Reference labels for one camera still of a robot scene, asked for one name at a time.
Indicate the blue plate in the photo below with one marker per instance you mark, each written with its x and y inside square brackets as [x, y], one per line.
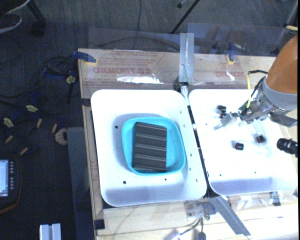
[176, 144]

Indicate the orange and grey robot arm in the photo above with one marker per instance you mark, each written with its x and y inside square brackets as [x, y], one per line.
[283, 66]

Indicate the black cylinder on white bracket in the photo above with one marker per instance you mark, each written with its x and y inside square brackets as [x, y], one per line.
[287, 145]

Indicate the dark grey ribbed block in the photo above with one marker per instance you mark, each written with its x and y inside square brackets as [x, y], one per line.
[150, 146]

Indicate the white plastic tray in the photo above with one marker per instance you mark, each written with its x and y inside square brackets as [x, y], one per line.
[107, 134]
[240, 169]

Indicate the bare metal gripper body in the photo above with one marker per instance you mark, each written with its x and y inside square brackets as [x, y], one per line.
[256, 110]

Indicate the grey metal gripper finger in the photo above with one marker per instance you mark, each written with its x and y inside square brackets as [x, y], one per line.
[226, 120]

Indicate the brown cardboard board red print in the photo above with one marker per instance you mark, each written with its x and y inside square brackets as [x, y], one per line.
[140, 66]

